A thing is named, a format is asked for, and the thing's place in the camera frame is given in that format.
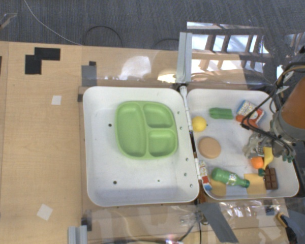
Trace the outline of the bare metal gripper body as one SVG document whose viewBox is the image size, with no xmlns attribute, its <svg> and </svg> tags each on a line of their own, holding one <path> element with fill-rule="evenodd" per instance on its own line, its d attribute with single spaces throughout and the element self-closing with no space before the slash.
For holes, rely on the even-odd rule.
<svg viewBox="0 0 305 244">
<path fill-rule="evenodd" d="M 249 159 L 256 156 L 265 157 L 265 147 L 270 148 L 270 152 L 275 158 L 283 160 L 295 158 L 295 150 L 291 145 L 275 136 L 270 138 L 257 132 L 253 132 L 249 137 L 248 143 L 243 147 L 243 153 Z"/>
</svg>

